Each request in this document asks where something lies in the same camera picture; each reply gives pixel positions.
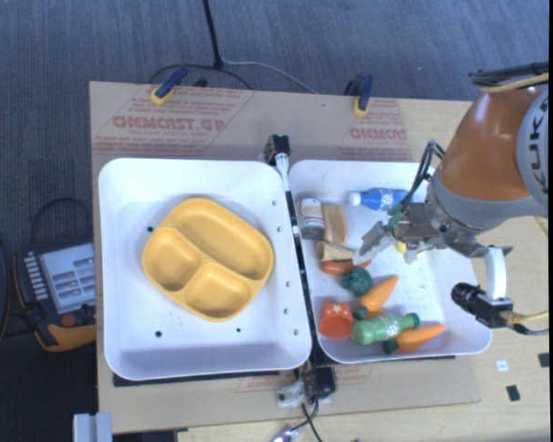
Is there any green plastic bottle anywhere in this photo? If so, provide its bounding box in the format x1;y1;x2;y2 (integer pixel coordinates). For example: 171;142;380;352
350;311;421;346

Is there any thin black and white rod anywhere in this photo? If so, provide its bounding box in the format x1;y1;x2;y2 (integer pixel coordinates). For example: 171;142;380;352
275;152;324;367

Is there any black cylinder on white bracket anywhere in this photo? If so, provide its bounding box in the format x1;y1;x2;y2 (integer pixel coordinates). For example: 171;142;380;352
451;245;515;329

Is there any small white and red can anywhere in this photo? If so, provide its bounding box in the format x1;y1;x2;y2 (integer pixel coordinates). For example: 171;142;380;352
296;197;326;240

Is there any orange-red toy sausage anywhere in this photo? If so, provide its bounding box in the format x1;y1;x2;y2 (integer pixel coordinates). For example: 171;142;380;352
321;258;372;276

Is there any black block with thin wires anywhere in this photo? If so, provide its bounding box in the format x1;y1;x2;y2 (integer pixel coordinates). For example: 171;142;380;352
264;134;292;166
302;365;338;401

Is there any tan ice cream cone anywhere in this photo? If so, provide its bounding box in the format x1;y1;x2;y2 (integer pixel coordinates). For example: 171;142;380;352
314;240;356;263

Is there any green toy broccoli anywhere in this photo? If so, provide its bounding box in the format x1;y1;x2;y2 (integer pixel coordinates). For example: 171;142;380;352
341;266;374;298

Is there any yellow divided plate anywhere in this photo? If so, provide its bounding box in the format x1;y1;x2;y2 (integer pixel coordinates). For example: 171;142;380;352
140;196;277;323

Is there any brown cardboard board red print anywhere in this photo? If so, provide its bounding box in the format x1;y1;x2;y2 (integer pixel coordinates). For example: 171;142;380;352
88;80;483;435

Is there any tan toy bread bun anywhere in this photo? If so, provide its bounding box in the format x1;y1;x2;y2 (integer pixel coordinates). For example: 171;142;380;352
322;204;349;247

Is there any white plastic tray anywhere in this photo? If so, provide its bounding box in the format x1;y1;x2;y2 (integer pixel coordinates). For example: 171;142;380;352
97;157;314;382
287;158;493;366

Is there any orange carton with star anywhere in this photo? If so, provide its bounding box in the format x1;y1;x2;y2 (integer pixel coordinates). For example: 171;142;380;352
318;300;355;341

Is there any blue and white bottle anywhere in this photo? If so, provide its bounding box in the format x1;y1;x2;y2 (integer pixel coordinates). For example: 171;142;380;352
347;187;410;213

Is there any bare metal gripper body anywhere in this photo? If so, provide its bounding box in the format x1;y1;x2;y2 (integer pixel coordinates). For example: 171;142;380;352
392;202;449;252

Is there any orange toy carrot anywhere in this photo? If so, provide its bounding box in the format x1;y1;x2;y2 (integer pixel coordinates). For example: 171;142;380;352
352;274;400;321
382;323;447;355

